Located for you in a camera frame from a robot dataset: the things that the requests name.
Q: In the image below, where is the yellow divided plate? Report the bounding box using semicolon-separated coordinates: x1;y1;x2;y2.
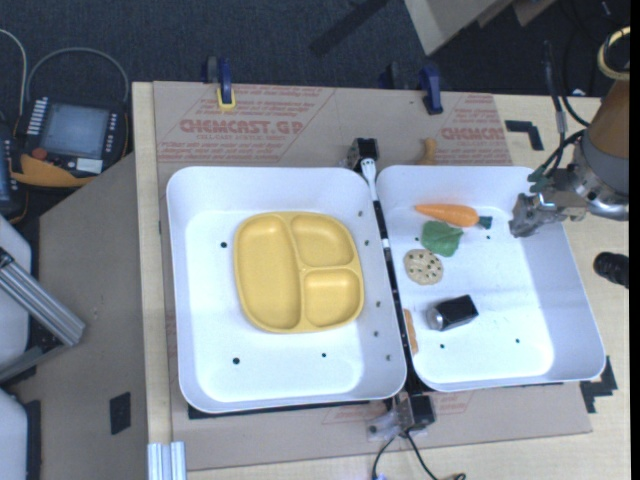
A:
232;210;366;335

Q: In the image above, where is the orange carrot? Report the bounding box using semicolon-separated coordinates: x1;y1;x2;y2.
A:
413;202;494;230

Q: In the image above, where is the black can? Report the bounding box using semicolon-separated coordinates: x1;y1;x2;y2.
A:
425;294;480;333

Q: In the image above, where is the tan biscuit with dark dots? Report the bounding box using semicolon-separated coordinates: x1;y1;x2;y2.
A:
402;247;446;287

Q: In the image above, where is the tan toy food piece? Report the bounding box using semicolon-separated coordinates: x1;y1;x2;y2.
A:
416;137;439;166

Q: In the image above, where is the brown cardboard board, red print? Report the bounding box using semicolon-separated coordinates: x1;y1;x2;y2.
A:
152;80;595;472

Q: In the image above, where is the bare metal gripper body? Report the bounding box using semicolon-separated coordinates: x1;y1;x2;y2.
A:
535;167;630;224

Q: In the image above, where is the white plastic tray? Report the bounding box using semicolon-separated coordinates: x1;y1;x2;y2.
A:
374;163;608;394
165;165;408;415

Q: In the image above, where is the green lettuce leaf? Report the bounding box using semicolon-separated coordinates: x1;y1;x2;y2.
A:
420;219;465;259

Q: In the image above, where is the thin black and white rod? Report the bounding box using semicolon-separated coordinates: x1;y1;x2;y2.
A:
360;157;419;395

